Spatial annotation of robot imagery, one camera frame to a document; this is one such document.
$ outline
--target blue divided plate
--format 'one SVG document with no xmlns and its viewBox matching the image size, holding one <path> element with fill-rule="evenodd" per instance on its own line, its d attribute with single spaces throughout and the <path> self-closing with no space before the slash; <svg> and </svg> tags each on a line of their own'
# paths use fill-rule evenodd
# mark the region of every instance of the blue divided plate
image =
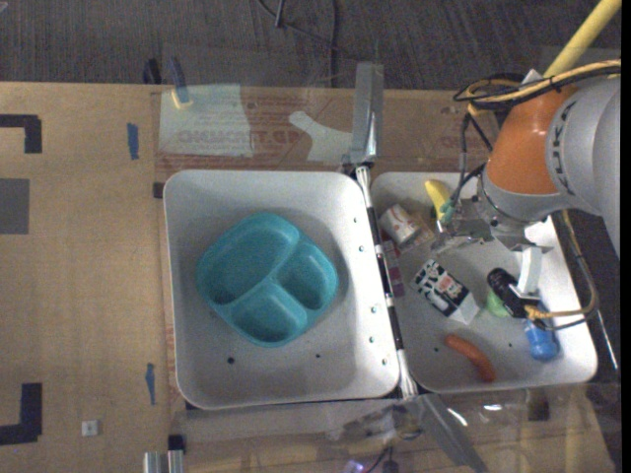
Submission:
<svg viewBox="0 0 631 473">
<path fill-rule="evenodd" d="M 197 262 L 203 299 L 249 341 L 280 347 L 311 328 L 337 293 L 335 266 L 299 228 L 268 212 L 223 233 Z"/>
</svg>

